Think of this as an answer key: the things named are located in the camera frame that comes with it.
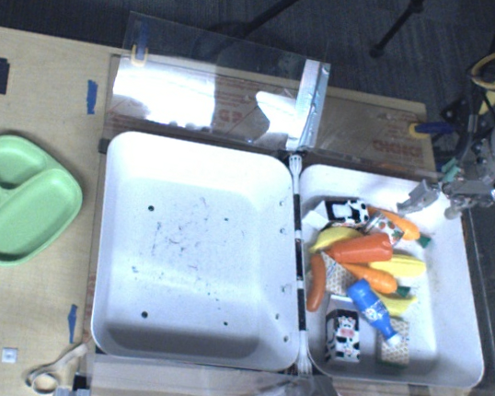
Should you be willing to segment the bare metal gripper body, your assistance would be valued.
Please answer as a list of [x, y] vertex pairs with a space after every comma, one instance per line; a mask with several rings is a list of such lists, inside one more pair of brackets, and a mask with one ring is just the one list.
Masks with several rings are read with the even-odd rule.
[[451, 203], [484, 204], [495, 203], [495, 177], [490, 175], [466, 175], [462, 169], [443, 172], [443, 193]]

